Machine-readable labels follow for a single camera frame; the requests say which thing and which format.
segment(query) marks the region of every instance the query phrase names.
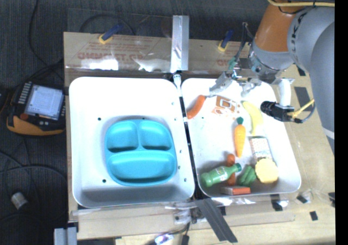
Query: blue divided plate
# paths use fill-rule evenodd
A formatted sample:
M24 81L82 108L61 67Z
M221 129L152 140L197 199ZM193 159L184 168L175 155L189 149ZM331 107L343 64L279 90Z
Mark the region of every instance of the blue divided plate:
M151 120L124 120L111 125L105 136L105 159L111 178L125 186L164 183L177 169L171 133Z

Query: gray display screen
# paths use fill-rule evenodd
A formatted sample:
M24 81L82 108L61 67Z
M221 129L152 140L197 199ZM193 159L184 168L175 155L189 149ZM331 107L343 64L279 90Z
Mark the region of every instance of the gray display screen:
M25 113L58 120L63 98L62 90L34 84Z

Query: table surface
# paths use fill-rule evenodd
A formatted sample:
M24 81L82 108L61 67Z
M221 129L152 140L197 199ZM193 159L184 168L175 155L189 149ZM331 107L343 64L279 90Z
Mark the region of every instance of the table surface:
M206 44L207 41L203 41L201 46ZM69 87L76 77L89 75L99 74L98 71L66 68L65 86ZM288 68L283 77L295 79L291 88L291 105L295 109L300 108L300 104L294 87L306 88L309 97L313 97L309 76L300 76L295 65ZM78 240L112 238L119 245L148 244L161 233L184 227L175 220L180 212L161 204L79 210L72 195L69 96L66 98L69 214L70 222L78 222ZM314 112L303 124L285 123L285 127L301 173L300 189L294 194L281 196L288 203L283 211L275 211L269 198L255 198L254 204L226 206L225 220L238 244L335 244L335 207L328 195L335 192L334 155L322 131L319 116ZM299 201L298 195L305 197L307 202ZM317 219L313 219L311 213L316 214ZM219 241L205 219L191 224L188 235L189 244L228 243ZM174 239L166 244L180 244L181 238L182 234L175 234Z

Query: yellow banana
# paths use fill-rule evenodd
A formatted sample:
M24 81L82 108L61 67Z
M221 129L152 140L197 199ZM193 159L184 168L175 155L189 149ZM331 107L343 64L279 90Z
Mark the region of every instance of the yellow banana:
M242 105L251 117L252 135L255 136L256 135L256 127L263 124L262 113L258 107L256 107L254 104L252 104L248 101L243 101Z

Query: green bottle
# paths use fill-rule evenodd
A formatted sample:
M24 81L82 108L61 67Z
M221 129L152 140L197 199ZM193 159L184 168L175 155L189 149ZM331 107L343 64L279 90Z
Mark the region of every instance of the green bottle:
M241 171L241 165L239 163L236 163L231 167L221 166L211 170L208 173L203 173L201 175L201 180L206 187L210 187L216 183L226 181L227 179L229 179L231 174L238 171Z

